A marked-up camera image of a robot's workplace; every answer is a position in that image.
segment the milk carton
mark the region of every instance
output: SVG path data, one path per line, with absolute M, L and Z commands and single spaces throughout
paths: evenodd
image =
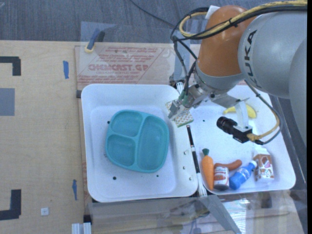
M 253 160 L 258 166 L 254 170 L 254 178 L 258 183 L 269 184 L 274 180 L 272 158 L 265 148 L 257 147 L 254 151 Z

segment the bottle cap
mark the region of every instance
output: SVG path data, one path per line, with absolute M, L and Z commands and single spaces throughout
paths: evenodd
M 252 161 L 250 161 L 250 163 L 251 163 L 252 165 L 254 165 L 255 168 L 257 168 L 257 166 L 258 166 L 257 162 L 255 162 L 254 160 L 252 160 Z

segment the yellow banana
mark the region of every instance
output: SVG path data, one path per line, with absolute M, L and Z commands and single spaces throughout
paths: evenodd
M 248 105 L 248 104 L 246 104 L 246 108 L 247 108 L 248 116 L 249 116 L 250 118 L 256 118 L 257 115 L 256 115 L 255 110 L 254 110 L 250 105 Z M 224 111 L 223 111 L 223 114 L 227 114 L 227 113 L 229 113 L 229 112 L 236 112 L 235 107 L 230 107 L 230 108 L 224 110 Z

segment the gray square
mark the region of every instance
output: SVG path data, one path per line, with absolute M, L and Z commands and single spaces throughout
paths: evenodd
M 15 89 L 0 88 L 0 116 L 14 116 Z

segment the white tray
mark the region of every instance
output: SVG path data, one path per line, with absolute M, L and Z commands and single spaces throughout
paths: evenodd
M 165 103 L 178 92 L 168 85 L 91 84 L 82 90 L 87 185 L 93 199 L 114 202 L 133 199 L 190 196 L 197 190 L 197 177 L 185 128 L 167 117 Z M 163 119 L 170 143 L 163 167 L 140 173 L 114 165 L 105 156 L 108 121 L 119 110 L 146 112 Z
M 253 133 L 263 134 L 275 125 L 276 120 L 270 109 L 255 96 L 247 85 L 235 86 L 228 94 L 241 100 L 250 98 L 246 103 L 252 106 L 257 113 L 255 119 L 249 120 L 249 125 L 253 126 Z M 268 94 L 263 92 L 260 92 L 260 94 L 271 104 Z M 236 113 L 227 113 L 224 115 L 224 110 L 225 108 L 211 101 L 203 102 L 199 107 L 190 110 L 194 117 L 194 121 L 190 126 L 201 171 L 201 160 L 204 156 L 201 150 L 203 148 L 208 148 L 210 150 L 209 155 L 213 158 L 214 163 L 231 163 L 236 159 L 241 159 L 242 165 L 248 165 L 253 158 L 255 148 L 258 146 L 250 141 L 242 144 L 233 139 L 232 135 L 223 132 L 216 126 L 216 122 L 221 116 L 232 118 L 237 121 Z M 272 134 L 262 140 L 265 141 L 271 136 Z M 292 188 L 296 182 L 296 177 L 282 134 L 279 134 L 268 144 L 259 147 L 266 148 L 272 157 L 275 179 L 271 184 L 265 185 L 261 184 L 259 181 L 255 181 L 254 175 L 252 174 L 238 190 L 212 190 L 211 193 L 229 195 L 288 190 Z

